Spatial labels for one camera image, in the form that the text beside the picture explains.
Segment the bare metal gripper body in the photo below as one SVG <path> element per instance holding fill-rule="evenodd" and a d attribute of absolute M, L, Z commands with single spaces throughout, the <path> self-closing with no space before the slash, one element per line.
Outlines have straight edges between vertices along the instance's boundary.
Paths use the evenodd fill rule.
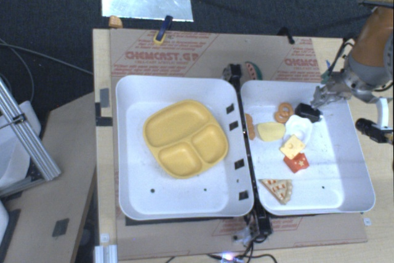
<path fill-rule="evenodd" d="M 364 82 L 352 71 L 334 71 L 322 80 L 322 94 L 331 94 L 331 102 L 355 97 L 364 103 L 376 103 L 379 98 L 372 92 L 376 88 Z"/>

